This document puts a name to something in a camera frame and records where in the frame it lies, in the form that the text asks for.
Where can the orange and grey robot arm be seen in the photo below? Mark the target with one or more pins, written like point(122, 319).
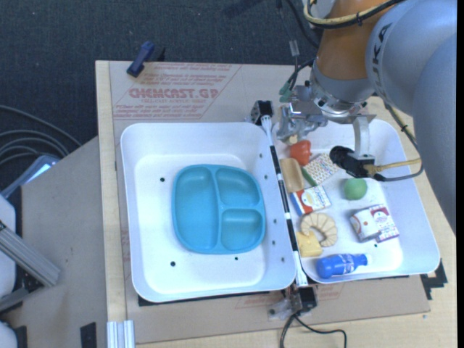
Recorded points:
point(409, 67)

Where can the tan toy croissant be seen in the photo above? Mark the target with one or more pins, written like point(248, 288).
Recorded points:
point(324, 225)

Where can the black cylinder on white bracket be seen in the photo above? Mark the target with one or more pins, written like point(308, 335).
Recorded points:
point(349, 161)

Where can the brown cardboard board red print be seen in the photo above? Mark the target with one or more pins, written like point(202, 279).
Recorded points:
point(174, 93)

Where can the white packet with coloured dots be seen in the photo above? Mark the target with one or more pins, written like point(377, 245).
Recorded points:
point(320, 169)

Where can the yellow toy cheese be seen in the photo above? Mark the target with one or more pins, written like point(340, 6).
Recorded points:
point(308, 245)

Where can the blue divided plate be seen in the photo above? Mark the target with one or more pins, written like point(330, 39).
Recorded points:
point(197, 212)

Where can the white plastic tray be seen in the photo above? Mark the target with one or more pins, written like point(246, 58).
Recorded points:
point(152, 201)
point(402, 212)

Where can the green ball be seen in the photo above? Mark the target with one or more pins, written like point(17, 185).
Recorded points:
point(355, 189)

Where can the blue plastic bottle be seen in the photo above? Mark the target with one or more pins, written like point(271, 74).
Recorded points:
point(335, 265)

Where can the thin black and white rod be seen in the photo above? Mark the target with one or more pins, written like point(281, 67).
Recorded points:
point(281, 185)

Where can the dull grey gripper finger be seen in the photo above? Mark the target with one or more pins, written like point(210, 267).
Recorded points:
point(286, 127)
point(312, 123)

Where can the white and red can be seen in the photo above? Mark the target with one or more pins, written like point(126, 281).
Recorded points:
point(363, 225)

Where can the red white blue carton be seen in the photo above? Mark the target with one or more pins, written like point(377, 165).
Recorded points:
point(311, 199)

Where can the orange toy pepper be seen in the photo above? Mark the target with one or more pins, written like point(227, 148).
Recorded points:
point(301, 151)

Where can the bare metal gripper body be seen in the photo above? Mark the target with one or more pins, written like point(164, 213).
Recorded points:
point(335, 106)

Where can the white and red packet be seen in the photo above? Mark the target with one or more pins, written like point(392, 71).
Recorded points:
point(388, 223)

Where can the tan toy bread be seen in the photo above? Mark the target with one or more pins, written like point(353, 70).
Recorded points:
point(291, 176)

